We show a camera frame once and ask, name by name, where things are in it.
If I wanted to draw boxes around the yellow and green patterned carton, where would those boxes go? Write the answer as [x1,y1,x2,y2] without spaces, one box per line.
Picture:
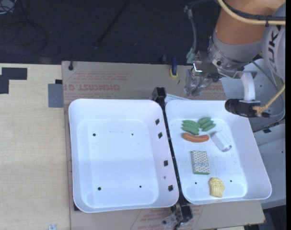
[190,150,211,175]

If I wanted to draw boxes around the clear plastic bottle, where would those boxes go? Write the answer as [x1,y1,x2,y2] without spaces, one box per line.
[210,130,233,152]

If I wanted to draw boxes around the orange sausage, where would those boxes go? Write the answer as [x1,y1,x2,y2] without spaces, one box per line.
[182,132,210,143]

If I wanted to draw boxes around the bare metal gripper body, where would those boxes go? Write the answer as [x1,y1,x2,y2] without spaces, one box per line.
[192,39,249,81]

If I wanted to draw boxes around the black block with thin wires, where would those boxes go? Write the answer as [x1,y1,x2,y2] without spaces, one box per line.
[153,87,167,102]
[178,204,194,223]

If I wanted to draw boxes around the white plastic tray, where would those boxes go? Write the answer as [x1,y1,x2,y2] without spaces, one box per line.
[68,98,180,213]
[164,99,273,206]

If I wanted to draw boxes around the yellow popcorn toy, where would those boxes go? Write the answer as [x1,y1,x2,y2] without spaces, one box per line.
[208,177,226,198]

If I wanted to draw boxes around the thin black rod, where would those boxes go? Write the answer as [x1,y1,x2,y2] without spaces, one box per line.
[159,99,187,208]

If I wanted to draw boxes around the green pea pods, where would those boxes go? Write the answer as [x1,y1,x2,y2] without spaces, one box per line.
[181,119,200,136]
[197,116,217,132]

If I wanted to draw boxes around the black cylinder on white bracket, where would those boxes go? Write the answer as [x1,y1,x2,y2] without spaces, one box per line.
[224,71,271,118]

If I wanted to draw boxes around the brown cardboard board, red print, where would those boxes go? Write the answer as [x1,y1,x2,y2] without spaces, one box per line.
[61,60,266,230]

